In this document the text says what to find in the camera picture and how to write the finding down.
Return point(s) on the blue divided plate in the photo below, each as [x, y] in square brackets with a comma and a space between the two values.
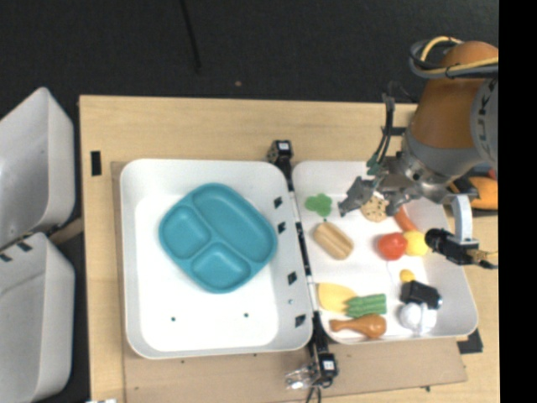
[218, 235]

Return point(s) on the black box-shaped object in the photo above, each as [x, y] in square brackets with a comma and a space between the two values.
[419, 294]

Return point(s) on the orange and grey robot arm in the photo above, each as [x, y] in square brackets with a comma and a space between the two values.
[449, 111]

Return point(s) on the pale wood board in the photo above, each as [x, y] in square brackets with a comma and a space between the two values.
[210, 128]

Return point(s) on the orange and yellow toy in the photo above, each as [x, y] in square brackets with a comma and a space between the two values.
[486, 193]

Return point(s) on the white plastic tray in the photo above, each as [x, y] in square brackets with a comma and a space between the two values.
[168, 326]
[365, 267]

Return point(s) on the orange toy carrot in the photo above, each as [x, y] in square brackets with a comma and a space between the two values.
[405, 221]

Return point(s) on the yellow toy banana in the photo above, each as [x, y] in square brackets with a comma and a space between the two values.
[332, 296]

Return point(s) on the thin black and white rod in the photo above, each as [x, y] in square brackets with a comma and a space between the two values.
[303, 250]

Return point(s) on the red toy tomato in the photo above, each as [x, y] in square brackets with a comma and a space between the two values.
[391, 246]

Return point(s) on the green toy beans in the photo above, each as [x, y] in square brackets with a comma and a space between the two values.
[368, 305]

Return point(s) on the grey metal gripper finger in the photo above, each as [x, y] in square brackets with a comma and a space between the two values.
[356, 193]
[396, 204]

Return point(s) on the tan chocolate chip biscuit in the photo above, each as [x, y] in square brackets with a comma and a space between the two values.
[374, 210]

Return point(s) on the yellow toy lemon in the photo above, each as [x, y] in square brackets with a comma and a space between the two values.
[416, 244]

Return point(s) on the small yellow round toy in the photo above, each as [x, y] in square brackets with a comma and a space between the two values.
[407, 275]

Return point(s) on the white crumpled object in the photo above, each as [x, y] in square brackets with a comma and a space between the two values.
[413, 318]

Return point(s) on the tan toy hot dog bun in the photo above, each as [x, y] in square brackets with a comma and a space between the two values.
[333, 241]

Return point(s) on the black cylinder on white bracket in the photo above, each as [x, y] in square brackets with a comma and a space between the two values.
[451, 246]

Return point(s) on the green toy broccoli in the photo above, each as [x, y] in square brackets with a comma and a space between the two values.
[318, 204]

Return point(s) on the brown toy chicken drumstick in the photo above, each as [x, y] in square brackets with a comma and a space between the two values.
[369, 326]

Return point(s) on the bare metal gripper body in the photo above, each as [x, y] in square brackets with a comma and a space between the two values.
[413, 183]

